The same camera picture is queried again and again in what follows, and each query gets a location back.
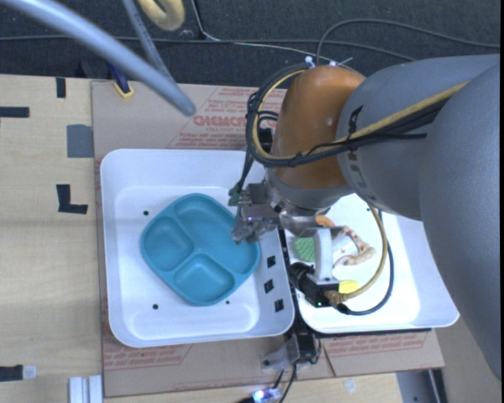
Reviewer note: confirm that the white plastic tray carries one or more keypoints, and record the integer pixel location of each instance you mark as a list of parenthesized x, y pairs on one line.
[(407, 300), (126, 267)]

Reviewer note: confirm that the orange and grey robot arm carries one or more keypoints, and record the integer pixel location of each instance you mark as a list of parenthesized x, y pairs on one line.
[(403, 141)]

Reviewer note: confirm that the green dotted disc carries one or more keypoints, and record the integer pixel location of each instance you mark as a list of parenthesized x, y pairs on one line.
[(304, 249)]

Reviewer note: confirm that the brown cardboard board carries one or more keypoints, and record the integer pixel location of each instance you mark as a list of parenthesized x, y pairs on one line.
[(122, 120)]

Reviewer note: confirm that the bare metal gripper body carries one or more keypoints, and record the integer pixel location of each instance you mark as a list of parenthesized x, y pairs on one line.
[(258, 208)]

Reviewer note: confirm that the black cylinder on white bracket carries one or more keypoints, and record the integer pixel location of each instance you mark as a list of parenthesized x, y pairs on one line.
[(324, 254)]

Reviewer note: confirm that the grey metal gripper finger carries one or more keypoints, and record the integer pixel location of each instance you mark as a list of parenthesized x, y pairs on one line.
[(255, 232), (240, 232)]

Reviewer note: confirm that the orange toy food piece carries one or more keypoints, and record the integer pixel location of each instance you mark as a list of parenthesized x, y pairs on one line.
[(324, 221)]

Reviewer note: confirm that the blue divided plate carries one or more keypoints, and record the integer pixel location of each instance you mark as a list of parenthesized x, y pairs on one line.
[(193, 233)]

